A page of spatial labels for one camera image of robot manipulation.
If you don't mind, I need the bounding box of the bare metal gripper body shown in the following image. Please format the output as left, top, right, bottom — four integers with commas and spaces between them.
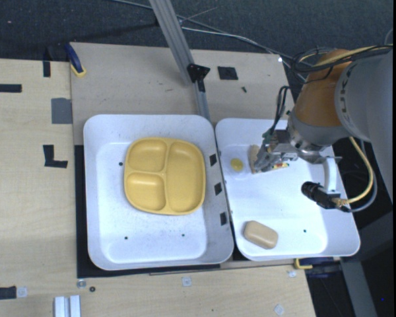
259, 127, 331, 172

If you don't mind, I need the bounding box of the white plastic tray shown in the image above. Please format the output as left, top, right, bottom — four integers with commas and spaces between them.
214, 117, 361, 262
82, 114, 235, 271

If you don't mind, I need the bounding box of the beige bread roll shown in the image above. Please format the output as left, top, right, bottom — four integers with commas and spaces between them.
243, 220, 279, 250

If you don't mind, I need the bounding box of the black cylinder on white bracket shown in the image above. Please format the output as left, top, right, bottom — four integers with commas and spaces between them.
300, 156, 343, 210

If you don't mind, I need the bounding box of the white fried egg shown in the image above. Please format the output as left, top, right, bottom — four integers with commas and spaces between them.
222, 145, 252, 180

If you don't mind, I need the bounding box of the yellow divided plate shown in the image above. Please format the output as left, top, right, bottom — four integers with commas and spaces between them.
123, 137, 207, 216

